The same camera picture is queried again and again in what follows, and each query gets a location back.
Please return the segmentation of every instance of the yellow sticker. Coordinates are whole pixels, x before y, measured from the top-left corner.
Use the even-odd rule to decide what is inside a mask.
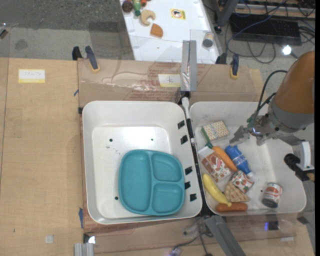
[[[186,14],[184,10],[179,9],[170,9],[171,10],[171,17],[179,20],[185,20]]]
[[[19,83],[43,84],[46,82],[46,71],[44,69],[19,69]]]
[[[180,87],[180,74],[158,74],[161,87]]]

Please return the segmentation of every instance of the food package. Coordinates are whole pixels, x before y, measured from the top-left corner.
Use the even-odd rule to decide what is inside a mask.
[[[224,195],[231,203],[248,202],[250,198],[238,189],[231,181],[224,188]]]
[[[201,131],[208,142],[223,139],[230,134],[222,120],[203,126]]]
[[[248,176],[241,170],[234,172],[234,174],[231,176],[230,181],[243,193],[247,193],[255,183],[253,180],[249,179]]]
[[[201,163],[216,183],[229,177],[231,173],[233,173],[220,158],[219,154],[208,146],[199,150],[198,154]]]

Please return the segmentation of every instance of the concrete floor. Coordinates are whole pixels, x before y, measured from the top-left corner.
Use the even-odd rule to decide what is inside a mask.
[[[105,59],[131,59],[131,49],[121,47],[117,22],[119,15],[118,0],[1,0],[0,23],[15,25],[10,31],[9,42],[0,44],[0,56],[11,58],[72,60],[72,50],[79,46],[82,54],[85,46],[91,46],[98,58]],[[214,14],[207,9],[207,15],[213,26]],[[315,22],[308,20],[315,27]],[[226,49],[225,35],[231,37],[230,28],[222,28],[222,33],[217,35],[223,50]],[[252,51],[259,53],[263,47],[261,43],[251,43]],[[246,42],[231,41],[229,48],[241,55],[250,55]],[[249,68],[259,68],[262,80],[275,70],[288,70],[296,58],[292,55],[284,56],[282,48],[275,46],[276,58],[269,64],[261,64],[252,57],[241,57],[240,65]],[[306,42],[302,46],[292,48],[296,56],[307,51],[314,51],[315,45]],[[267,62],[272,59],[273,49],[268,45],[259,60]],[[227,63],[232,60],[229,53]],[[266,94],[276,92],[283,75],[274,76],[266,89]],[[297,133],[301,139],[310,141],[312,150],[312,164],[315,163],[315,126],[310,125],[305,131]],[[308,220],[311,243],[315,246],[315,184],[311,181],[303,183],[307,194],[307,206],[303,212]]]

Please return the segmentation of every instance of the teal divided plate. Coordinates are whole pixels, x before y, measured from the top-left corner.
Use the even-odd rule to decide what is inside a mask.
[[[185,200],[185,176],[171,154],[137,149],[126,153],[120,164],[119,198],[130,212],[165,216],[179,211]]]

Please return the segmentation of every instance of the canned food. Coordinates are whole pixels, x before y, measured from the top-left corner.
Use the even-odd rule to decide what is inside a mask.
[[[262,203],[270,208],[277,208],[280,196],[282,194],[282,187],[276,183],[268,183],[263,194]]]
[[[242,170],[237,170],[231,177],[230,181],[243,193],[247,193],[255,183],[250,180]]]
[[[205,33],[202,44],[204,47],[211,47],[214,44],[214,34],[212,32]]]

